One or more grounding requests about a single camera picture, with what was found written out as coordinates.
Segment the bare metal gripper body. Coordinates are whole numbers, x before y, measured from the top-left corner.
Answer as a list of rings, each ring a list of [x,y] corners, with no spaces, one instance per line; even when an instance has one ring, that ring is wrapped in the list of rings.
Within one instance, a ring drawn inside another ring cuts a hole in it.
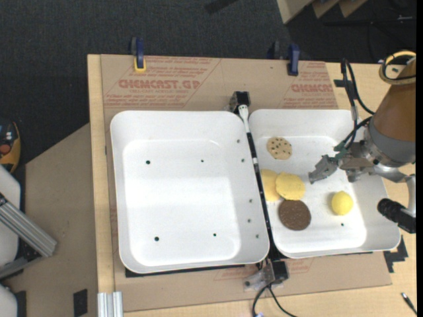
[[[395,163],[375,144],[370,131],[364,131],[364,137],[352,143],[339,167],[345,171],[349,182],[357,182],[363,174],[391,179],[397,171]]]

